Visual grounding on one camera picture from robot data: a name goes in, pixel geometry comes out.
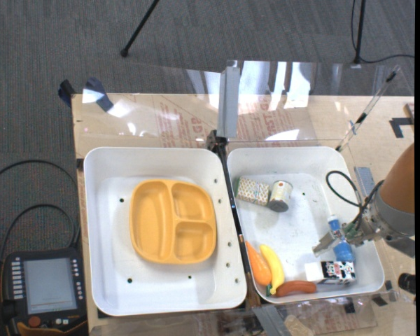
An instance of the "cardboard box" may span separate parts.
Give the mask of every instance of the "cardboard box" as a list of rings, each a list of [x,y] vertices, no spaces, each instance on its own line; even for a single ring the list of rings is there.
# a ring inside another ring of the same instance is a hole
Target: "cardboard box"
[[[321,261],[305,264],[307,280],[316,284],[347,285],[356,280],[355,267],[349,261]]]
[[[269,202],[269,184],[239,177],[235,186],[235,197],[246,202],[267,206]]]

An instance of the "metal post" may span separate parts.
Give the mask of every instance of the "metal post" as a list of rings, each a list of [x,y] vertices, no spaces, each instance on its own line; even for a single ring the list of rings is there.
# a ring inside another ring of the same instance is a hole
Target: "metal post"
[[[122,55],[123,57],[126,57],[127,56],[127,54],[129,52],[129,49],[130,49],[132,43],[134,42],[135,38],[137,37],[137,35],[141,31],[142,27],[145,25],[145,22],[148,20],[148,18],[150,17],[151,13],[154,11],[154,8],[158,4],[158,2],[159,2],[159,0],[154,0],[153,1],[153,3],[151,4],[150,8],[148,9],[148,11],[146,11],[146,14],[143,17],[143,19],[141,20],[139,26],[136,28],[135,32],[131,36],[131,39],[129,40],[129,42],[127,43],[127,45],[125,46],[125,48],[123,48],[120,51],[120,55]]]
[[[384,95],[385,91],[387,90],[387,87],[389,87],[389,85],[391,84],[391,82],[393,81],[393,79],[395,78],[395,76],[397,76],[397,73],[399,71],[400,71],[400,67],[399,66],[395,66],[393,68],[392,72],[388,75],[388,77],[386,78],[386,80],[383,82],[383,84],[380,87],[380,89],[377,91],[377,93],[375,93],[375,95],[370,100],[369,104],[365,107],[364,112],[362,112],[361,115],[358,117],[358,119],[356,120],[356,122],[355,123],[352,123],[350,121],[350,123],[351,123],[351,129],[346,133],[346,135],[343,138],[343,140],[341,140],[341,142],[339,143],[339,145],[336,147],[336,151],[342,152],[342,150],[348,144],[348,142],[350,141],[350,139],[356,134],[356,132],[358,131],[359,127],[364,122],[364,119],[367,118],[367,116],[369,115],[369,113],[371,112],[371,110],[373,109],[373,107],[375,106],[375,104],[377,104],[377,102],[381,98],[381,96]]]
[[[361,63],[361,39],[363,37],[363,25],[364,25],[364,13],[365,13],[365,0],[361,0],[361,10],[359,14],[359,27],[358,27],[358,39],[356,40],[356,55],[353,62],[355,64]]]
[[[220,77],[218,130],[219,137],[236,137],[239,99],[239,67],[227,67]]]

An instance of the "tripod leg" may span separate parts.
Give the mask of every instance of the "tripod leg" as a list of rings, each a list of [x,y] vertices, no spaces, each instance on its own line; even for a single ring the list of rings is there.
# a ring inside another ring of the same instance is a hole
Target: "tripod leg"
[[[120,55],[122,55],[123,57],[126,57],[127,56],[127,54],[129,52],[129,49],[130,49],[132,43],[134,42],[135,38],[137,37],[137,35],[139,34],[139,32],[141,31],[141,29],[145,25],[145,22],[148,20],[148,18],[151,15],[151,13],[154,11],[154,8],[158,4],[159,1],[160,0],[154,0],[153,1],[153,3],[151,4],[150,8],[148,9],[148,11],[146,11],[146,14],[143,17],[143,19],[141,20],[139,26],[136,28],[135,32],[131,36],[131,39],[129,40],[129,42],[127,43],[127,45],[125,46],[125,48],[123,48],[120,51]]]
[[[363,25],[364,25],[364,13],[365,13],[365,0],[361,0],[361,10],[359,15],[359,26],[358,26],[358,40],[356,42],[356,55],[353,62],[355,64],[361,63],[360,53],[361,53],[361,39],[363,37]]]

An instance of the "toy banana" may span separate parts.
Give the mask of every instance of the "toy banana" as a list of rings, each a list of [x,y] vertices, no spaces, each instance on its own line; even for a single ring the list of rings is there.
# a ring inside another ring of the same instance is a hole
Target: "toy banana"
[[[269,265],[269,268],[272,273],[272,281],[270,293],[271,295],[275,294],[277,288],[285,282],[285,273],[283,271],[283,266],[277,254],[272,248],[268,245],[260,245],[260,252],[263,255],[263,258],[266,260],[266,263]]]

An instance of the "hot dog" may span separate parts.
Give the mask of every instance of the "hot dog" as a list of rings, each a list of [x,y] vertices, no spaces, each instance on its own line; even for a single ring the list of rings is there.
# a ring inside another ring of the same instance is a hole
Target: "hot dog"
[[[311,293],[315,293],[316,289],[317,289],[316,284],[310,281],[292,280],[292,281],[287,281],[281,284],[277,288],[275,296],[281,297],[281,296],[285,296],[293,292],[311,294]]]

